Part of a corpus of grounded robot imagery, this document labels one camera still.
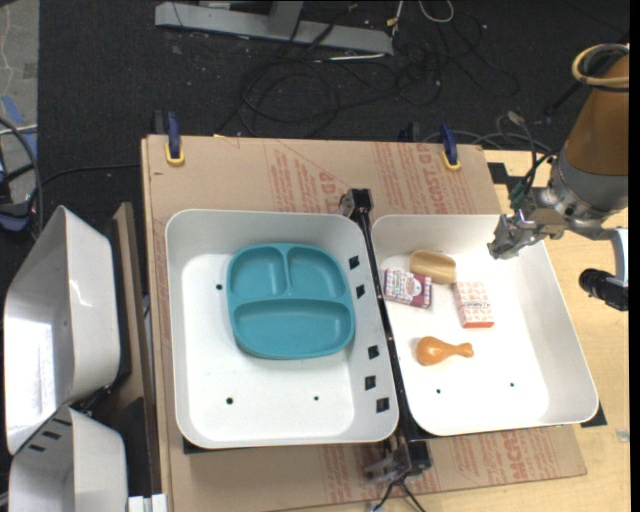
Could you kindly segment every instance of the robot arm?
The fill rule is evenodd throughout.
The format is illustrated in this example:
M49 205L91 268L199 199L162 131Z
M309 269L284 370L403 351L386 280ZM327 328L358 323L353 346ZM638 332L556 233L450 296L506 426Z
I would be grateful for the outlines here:
M623 56L603 77L586 76L588 61L612 47ZM514 214L500 217L488 248L494 258L507 259L547 237L559 239L567 229L591 240L609 240L616 275L589 269L580 285L608 305L627 310L627 230L602 224L628 205L629 50L621 45L589 48L576 57L572 72L593 90L552 165L546 188L532 187L533 180L525 179L511 191Z

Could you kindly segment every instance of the cardboard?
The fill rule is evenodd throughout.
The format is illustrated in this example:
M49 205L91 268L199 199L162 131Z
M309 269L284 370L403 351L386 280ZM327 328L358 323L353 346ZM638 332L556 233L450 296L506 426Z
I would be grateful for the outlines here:
M185 163L166 161L166 137L142 142L156 404L163 492L174 512L268 511L375 501L386 485L364 468L381 446L326 445L185 453L175 420L164 230L191 208L334 213L350 188L369 188L372 217L500 213L484 154L459 146L450 171L441 145L182 137ZM429 441L433 467L415 493L495 486L586 472L570 427Z

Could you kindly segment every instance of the white container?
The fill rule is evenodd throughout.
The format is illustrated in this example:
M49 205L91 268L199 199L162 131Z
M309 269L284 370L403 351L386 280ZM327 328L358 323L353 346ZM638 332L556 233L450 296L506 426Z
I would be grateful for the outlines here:
M111 384L119 364L111 245L60 206L5 302L9 452L15 454L60 406Z
M238 347L224 289L228 264L246 246L276 242L319 246L339 261L356 319L355 338L343 350L272 360ZM185 210L169 221L166 244L176 414L187 440L216 449L373 442L393 433L393 375L354 222L329 214Z
M387 301L411 415L447 436L578 423L598 408L580 343L544 244L494 260L487 249L497 215L390 215L372 227L379 275L408 270L416 249L456 261L458 280L484 282L495 326L464 329L451 285L433 285L429 309ZM475 355L435 366L415 357L420 338L470 342Z
M9 512L123 512L127 498L122 438L68 407L11 462Z

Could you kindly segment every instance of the yellow cable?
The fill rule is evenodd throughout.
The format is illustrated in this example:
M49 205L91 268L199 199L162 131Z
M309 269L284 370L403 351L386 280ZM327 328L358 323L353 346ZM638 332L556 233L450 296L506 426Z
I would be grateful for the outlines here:
M573 75L573 77L576 80L578 80L578 82L582 82L583 84L587 84L587 85L604 85L604 86L629 85L628 76L618 76L618 77L612 77L612 78L596 78L593 76L587 76L580 73L580 69L579 69L580 63L585 58L585 56L602 46L604 45L598 44L596 46L592 46L591 48L587 48L586 50L578 54L578 56L575 59L573 59L573 63L571 64L571 74ZM619 46L621 48L624 48L625 51L628 51L628 48L626 46L624 45L619 45Z

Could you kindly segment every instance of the small box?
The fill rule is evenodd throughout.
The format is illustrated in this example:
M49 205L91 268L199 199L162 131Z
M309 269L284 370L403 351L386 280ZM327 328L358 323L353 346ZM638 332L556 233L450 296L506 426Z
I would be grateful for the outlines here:
M452 285L462 327L491 327L495 323L487 290L481 281L461 281Z
M431 304L431 286L430 277L404 269L388 268L384 273L384 296L394 302L426 309Z

